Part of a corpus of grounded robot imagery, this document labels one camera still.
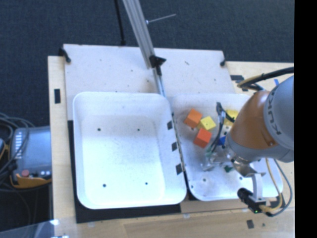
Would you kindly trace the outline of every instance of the orange block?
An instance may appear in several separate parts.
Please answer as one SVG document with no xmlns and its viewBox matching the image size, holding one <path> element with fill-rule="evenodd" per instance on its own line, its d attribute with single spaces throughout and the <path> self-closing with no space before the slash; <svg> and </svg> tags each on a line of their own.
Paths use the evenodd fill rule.
<svg viewBox="0 0 317 238">
<path fill-rule="evenodd" d="M 211 136 L 212 133 L 210 131 L 201 128 L 194 139 L 194 144 L 205 148 L 208 145 Z"/>
<path fill-rule="evenodd" d="M 190 126 L 191 128 L 195 128 L 199 124 L 200 119 L 202 117 L 203 117 L 202 113 L 198 112 L 195 109 L 191 109 L 189 114 L 185 118 L 184 123 Z"/>
</svg>

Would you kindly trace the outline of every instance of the black pole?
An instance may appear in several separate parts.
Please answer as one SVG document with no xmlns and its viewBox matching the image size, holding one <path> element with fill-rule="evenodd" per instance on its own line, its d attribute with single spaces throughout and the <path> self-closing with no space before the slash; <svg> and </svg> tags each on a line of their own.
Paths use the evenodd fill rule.
<svg viewBox="0 0 317 238">
<path fill-rule="evenodd" d="M 126 41 L 125 41 L 124 33 L 123 33 L 123 27 L 122 27 L 122 21 L 121 21 L 121 16 L 120 16 L 118 0 L 114 0 L 114 6 L 115 6 L 116 13 L 117 13 L 117 18 L 118 18 L 118 23 L 119 23 L 119 28 L 120 28 L 121 45 L 126 45 Z"/>
</svg>

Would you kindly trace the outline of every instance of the white surface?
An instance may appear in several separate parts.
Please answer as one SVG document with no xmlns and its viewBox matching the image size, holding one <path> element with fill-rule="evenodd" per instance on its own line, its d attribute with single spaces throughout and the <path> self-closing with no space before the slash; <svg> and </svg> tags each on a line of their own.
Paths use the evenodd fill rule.
<svg viewBox="0 0 317 238">
<path fill-rule="evenodd" d="M 74 98 L 77 195 L 90 209 L 180 203 L 186 195 L 169 102 L 158 94 Z"/>
<path fill-rule="evenodd" d="M 156 93 L 152 69 L 138 47 L 64 44 L 71 58 L 65 63 L 67 119 L 74 97 L 85 91 Z M 234 93 L 228 69 L 220 67 L 222 51 L 155 48 L 166 59 L 161 66 L 168 99 L 184 93 Z"/>
<path fill-rule="evenodd" d="M 214 122 L 218 123 L 216 103 L 220 102 L 227 110 L 239 111 L 250 96 L 244 94 L 193 94 L 178 95 L 173 99 L 172 108 L 174 111 L 176 129 L 181 144 L 181 152 L 186 169 L 189 189 L 191 193 L 201 201 L 214 201 L 222 199 L 237 199 L 238 189 L 244 187 L 253 191 L 251 178 L 243 178 L 237 171 L 226 172 L 224 167 L 231 166 L 226 159 L 222 165 L 216 166 L 211 171 L 203 171 L 206 165 L 205 153 L 217 135 L 219 126 L 212 132 L 212 138 L 206 148 L 201 148 L 193 143 L 198 129 L 192 130 L 184 124 L 184 120 L 189 111 L 194 108 L 203 114 L 203 117 L 211 116 Z M 221 156 L 222 148 L 216 149 Z M 265 159 L 254 162 L 251 166 L 258 172 L 266 172 L 263 176 L 263 197 L 275 197 L 277 191 L 267 170 Z M 270 160 L 270 166 L 276 179 L 279 190 L 282 191 L 283 183 L 274 161 Z"/>
</svg>

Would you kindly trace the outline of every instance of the black carpet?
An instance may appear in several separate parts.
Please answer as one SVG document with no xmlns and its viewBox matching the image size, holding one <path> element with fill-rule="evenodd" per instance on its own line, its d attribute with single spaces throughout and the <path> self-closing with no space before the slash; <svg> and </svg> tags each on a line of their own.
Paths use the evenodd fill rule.
<svg viewBox="0 0 317 238">
<path fill-rule="evenodd" d="M 231 61 L 294 62 L 295 0 L 140 3 L 147 20 L 176 13 L 149 24 L 154 47 L 222 50 Z M 127 45 L 137 46 L 122 0 L 119 8 Z M 0 0 L 0 112 L 36 126 L 48 125 L 47 57 L 57 56 L 65 43 L 120 45 L 120 41 L 113 0 Z M 11 223 L 24 225 L 22 203 L 6 203 L 8 196 L 0 196 L 0 219 L 5 214 Z M 0 221 L 0 230 L 8 228 L 12 226 Z"/>
</svg>

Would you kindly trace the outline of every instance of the wooden table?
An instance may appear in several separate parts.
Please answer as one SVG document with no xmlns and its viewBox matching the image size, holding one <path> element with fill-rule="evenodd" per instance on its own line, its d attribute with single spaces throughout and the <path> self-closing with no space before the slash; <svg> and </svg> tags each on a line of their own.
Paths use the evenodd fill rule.
<svg viewBox="0 0 317 238">
<path fill-rule="evenodd" d="M 293 66 L 292 63 L 271 62 L 226 62 L 224 69 L 230 75 L 244 78 L 280 68 Z M 155 217 L 116 219 L 93 223 L 77 224 L 75 219 L 74 194 L 71 175 L 69 138 L 67 128 L 67 106 L 63 57 L 48 57 L 50 126 L 52 134 L 53 162 L 53 216 L 59 220 L 55 235 L 69 237 L 111 237 L 111 238 L 187 238 L 187 237 L 295 237 L 295 196 L 282 214 L 269 218 L 264 214 L 253 214 L 246 205 L 237 200 L 215 202 L 181 203 L 182 213 Z M 278 78 L 280 82 L 289 75 Z M 236 93 L 242 90 L 232 82 Z M 273 80 L 261 86 L 272 89 Z M 55 89 L 60 90 L 60 101 L 56 102 Z M 294 162 L 280 163 L 294 191 Z M 283 195 L 288 200 L 289 191 L 284 184 Z"/>
</svg>

